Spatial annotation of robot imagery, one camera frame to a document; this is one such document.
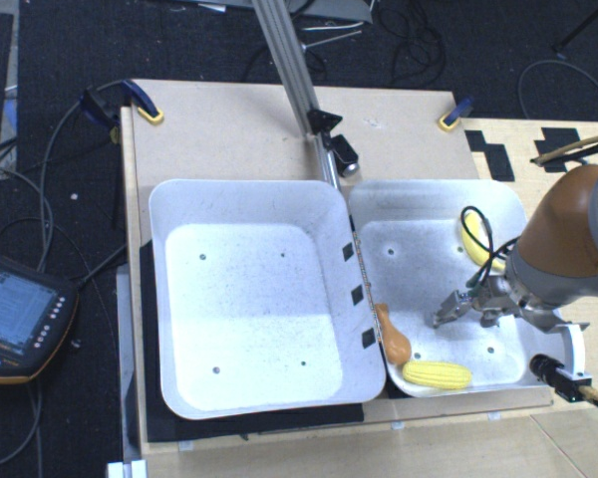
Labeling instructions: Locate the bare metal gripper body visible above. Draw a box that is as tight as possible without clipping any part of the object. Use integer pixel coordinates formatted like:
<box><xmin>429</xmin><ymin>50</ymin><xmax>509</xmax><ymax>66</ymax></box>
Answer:
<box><xmin>469</xmin><ymin>275</ymin><xmax>530</xmax><ymax>326</ymax></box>

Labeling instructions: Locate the white plastic tray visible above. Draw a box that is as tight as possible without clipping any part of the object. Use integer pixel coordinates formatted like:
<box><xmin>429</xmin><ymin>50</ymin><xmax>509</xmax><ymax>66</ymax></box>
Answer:
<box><xmin>347</xmin><ymin>178</ymin><xmax>555</xmax><ymax>399</ymax></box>
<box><xmin>148</xmin><ymin>178</ymin><xmax>388</xmax><ymax>421</ymax></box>

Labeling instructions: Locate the yellow banana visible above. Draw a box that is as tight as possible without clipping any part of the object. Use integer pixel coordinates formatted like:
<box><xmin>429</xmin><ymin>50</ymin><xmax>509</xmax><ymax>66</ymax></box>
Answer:
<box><xmin>459</xmin><ymin>210</ymin><xmax>507</xmax><ymax>274</ymax></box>

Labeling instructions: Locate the brown chicken drumstick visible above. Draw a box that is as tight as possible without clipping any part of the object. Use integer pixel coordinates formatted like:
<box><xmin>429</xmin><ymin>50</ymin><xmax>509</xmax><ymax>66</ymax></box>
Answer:
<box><xmin>374</xmin><ymin>302</ymin><xmax>413</xmax><ymax>366</ymax></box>

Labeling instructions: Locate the yellow corn cob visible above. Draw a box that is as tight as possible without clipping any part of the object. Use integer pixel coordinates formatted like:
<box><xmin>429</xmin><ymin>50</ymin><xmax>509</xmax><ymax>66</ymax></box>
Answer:
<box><xmin>402</xmin><ymin>359</ymin><xmax>473</xmax><ymax>391</ymax></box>

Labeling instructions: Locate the black block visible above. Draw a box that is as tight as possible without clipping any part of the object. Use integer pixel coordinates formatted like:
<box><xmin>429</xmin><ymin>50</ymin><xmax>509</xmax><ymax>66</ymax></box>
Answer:
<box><xmin>328</xmin><ymin>133</ymin><xmax>361</xmax><ymax>178</ymax></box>

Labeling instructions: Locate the pale wood board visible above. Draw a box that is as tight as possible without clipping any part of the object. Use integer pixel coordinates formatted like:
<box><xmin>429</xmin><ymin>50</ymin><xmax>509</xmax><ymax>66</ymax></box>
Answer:
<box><xmin>121</xmin><ymin>78</ymin><xmax>555</xmax><ymax>456</ymax></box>

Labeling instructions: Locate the black cylinder on white bracket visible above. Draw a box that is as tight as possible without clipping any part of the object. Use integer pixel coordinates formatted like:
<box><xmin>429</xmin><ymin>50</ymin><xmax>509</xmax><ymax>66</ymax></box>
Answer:
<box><xmin>521</xmin><ymin>308</ymin><xmax>594</xmax><ymax>404</ymax></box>

